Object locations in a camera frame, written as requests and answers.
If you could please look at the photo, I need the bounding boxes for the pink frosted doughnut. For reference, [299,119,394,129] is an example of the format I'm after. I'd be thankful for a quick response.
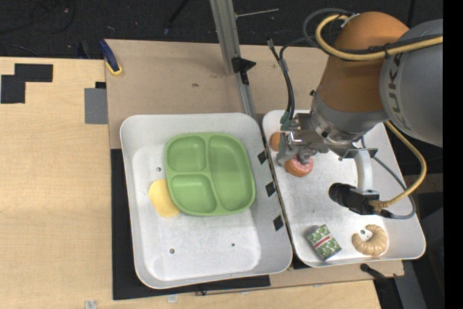
[284,155,315,178]

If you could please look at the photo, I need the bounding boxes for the brown cardboard board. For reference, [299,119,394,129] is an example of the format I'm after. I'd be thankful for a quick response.
[103,38,405,297]

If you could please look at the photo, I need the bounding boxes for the yellow oval toy food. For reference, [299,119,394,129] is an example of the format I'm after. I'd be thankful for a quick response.
[148,179,181,219]

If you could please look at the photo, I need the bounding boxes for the black cylinder on white bracket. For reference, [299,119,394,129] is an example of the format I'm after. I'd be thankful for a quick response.
[328,146,381,216]

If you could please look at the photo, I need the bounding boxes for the beige croissant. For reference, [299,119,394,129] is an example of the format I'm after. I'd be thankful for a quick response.
[351,224,388,257]

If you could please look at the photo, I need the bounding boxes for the green divided plate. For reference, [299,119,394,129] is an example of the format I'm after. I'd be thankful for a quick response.
[164,132,257,217]

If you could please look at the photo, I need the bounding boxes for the green and white carton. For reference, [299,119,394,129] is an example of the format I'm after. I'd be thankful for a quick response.
[306,224,343,261]

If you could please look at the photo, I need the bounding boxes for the white plastic tray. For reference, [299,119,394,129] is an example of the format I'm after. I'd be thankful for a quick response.
[119,112,293,289]
[262,109,427,268]

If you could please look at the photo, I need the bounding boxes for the orange round toy food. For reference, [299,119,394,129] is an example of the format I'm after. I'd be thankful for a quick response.
[269,132,285,152]

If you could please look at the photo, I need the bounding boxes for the thin black and white rod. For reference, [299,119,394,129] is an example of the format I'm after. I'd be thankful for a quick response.
[237,74,292,261]

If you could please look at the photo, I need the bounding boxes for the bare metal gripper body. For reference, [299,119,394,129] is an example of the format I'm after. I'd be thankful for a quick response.
[285,113,363,158]

